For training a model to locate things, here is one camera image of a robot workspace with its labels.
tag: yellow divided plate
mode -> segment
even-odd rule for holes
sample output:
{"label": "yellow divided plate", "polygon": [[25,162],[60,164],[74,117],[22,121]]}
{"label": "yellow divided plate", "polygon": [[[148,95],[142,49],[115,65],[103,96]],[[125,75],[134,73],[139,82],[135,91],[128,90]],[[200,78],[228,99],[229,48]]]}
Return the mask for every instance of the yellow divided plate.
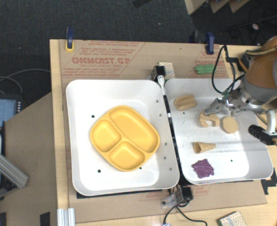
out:
{"label": "yellow divided plate", "polygon": [[121,105],[109,110],[92,127],[90,139],[96,150],[121,171],[133,171],[157,150],[156,129],[137,111]]}

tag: blue clamp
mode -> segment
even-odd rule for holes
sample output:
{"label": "blue clamp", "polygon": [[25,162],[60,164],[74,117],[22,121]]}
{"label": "blue clamp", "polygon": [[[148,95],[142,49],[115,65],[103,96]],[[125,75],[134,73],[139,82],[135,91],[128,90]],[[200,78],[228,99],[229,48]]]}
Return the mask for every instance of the blue clamp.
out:
{"label": "blue clamp", "polygon": [[215,36],[212,32],[206,33],[205,42],[207,45],[205,46],[205,50],[208,55],[214,54],[214,39],[215,39]]}
{"label": "blue clamp", "polygon": [[74,43],[73,43],[73,27],[66,28],[66,42],[65,42],[65,49],[67,52],[73,52]]}

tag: dark floor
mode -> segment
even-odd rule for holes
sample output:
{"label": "dark floor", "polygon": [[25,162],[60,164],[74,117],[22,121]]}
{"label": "dark floor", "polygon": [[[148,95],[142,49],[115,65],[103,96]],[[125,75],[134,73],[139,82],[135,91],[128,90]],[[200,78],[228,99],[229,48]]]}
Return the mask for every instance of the dark floor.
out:
{"label": "dark floor", "polygon": [[[202,40],[206,32],[215,43],[263,44],[277,35],[277,18],[260,24],[260,32],[247,27],[223,29],[277,15],[277,0],[251,0],[232,13],[226,5],[216,14],[204,4],[189,16],[184,0],[0,0],[0,76],[31,68],[49,69],[49,39],[65,38],[73,26],[75,39],[186,43],[193,31]],[[30,72],[14,76],[29,104],[50,92],[50,76]],[[18,93],[10,81],[0,83],[5,93]]]}

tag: green object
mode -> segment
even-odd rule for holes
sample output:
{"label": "green object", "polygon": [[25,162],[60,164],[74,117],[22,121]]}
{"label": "green object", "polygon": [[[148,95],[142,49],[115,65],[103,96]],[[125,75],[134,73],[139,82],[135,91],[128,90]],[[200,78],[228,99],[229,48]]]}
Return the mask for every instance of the green object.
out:
{"label": "green object", "polygon": [[197,65],[194,68],[197,74],[213,73],[214,65],[213,64]]}

